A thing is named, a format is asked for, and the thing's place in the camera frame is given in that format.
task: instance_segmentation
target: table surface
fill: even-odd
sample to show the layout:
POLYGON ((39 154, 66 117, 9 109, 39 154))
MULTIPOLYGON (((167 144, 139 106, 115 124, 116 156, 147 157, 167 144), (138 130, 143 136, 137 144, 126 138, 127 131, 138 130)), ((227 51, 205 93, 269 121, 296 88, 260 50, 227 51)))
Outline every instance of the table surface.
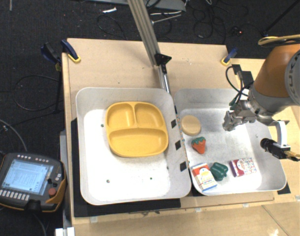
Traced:
MULTIPOLYGON (((229 194, 209 197, 181 198, 181 208, 159 212, 139 212, 75 218, 73 216, 73 186, 71 157, 71 121, 76 118, 76 94, 85 87, 160 88, 157 68, 151 66, 145 47, 139 41, 68 39, 81 57, 73 63, 62 54, 62 74, 65 104, 65 129, 70 194, 71 223, 76 235, 183 235, 197 230, 217 235, 300 235, 300 162, 282 160, 291 193, 276 191, 229 194)), ((172 57, 166 65, 171 95, 182 88, 230 88, 226 67, 220 60, 227 55, 223 45, 159 43, 162 54, 172 57)), ((232 59, 242 70, 256 78, 263 59, 232 59)), ((233 73, 229 78, 237 86, 233 73)), ((300 107, 285 109, 275 116, 287 119, 288 144, 300 154, 300 107)), ((270 128, 273 139, 276 130, 270 128)))

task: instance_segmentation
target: button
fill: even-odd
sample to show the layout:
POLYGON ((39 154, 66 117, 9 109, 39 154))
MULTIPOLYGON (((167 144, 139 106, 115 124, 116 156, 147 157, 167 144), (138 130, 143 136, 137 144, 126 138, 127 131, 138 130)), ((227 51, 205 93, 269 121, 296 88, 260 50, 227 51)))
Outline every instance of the button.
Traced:
POLYGON ((53 196, 55 196, 56 193, 57 193, 57 191, 56 191, 55 188, 50 188, 50 189, 48 190, 48 194, 49 194, 49 196, 50 196, 51 198, 52 198, 53 196))

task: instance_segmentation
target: box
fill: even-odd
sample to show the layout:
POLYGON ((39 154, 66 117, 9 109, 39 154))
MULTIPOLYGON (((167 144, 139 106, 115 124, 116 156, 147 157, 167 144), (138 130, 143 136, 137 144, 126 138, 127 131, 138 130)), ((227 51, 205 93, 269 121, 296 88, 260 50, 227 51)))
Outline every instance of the box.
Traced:
POLYGON ((202 191, 217 186, 210 168, 206 163, 201 163, 191 167, 191 172, 202 191))
POLYGON ((234 177, 241 177, 257 172, 251 157, 236 159, 229 162, 234 177))

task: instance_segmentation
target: round sponge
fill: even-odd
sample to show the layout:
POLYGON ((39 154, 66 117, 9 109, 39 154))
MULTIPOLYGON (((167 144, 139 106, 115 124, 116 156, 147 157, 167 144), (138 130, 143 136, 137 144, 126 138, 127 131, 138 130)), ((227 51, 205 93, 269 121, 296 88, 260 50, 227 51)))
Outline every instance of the round sponge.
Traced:
POLYGON ((183 132, 189 136, 195 136, 201 131, 201 123, 199 119, 195 116, 184 116, 180 120, 180 126, 183 132))

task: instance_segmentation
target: yellow divided tray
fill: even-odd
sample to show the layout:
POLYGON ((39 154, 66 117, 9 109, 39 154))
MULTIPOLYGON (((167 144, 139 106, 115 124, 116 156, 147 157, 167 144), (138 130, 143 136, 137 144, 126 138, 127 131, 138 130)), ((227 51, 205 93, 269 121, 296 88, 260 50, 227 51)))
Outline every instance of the yellow divided tray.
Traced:
POLYGON ((109 147, 119 156, 153 156, 168 146, 164 117, 153 104, 118 102, 108 107, 105 118, 109 147))

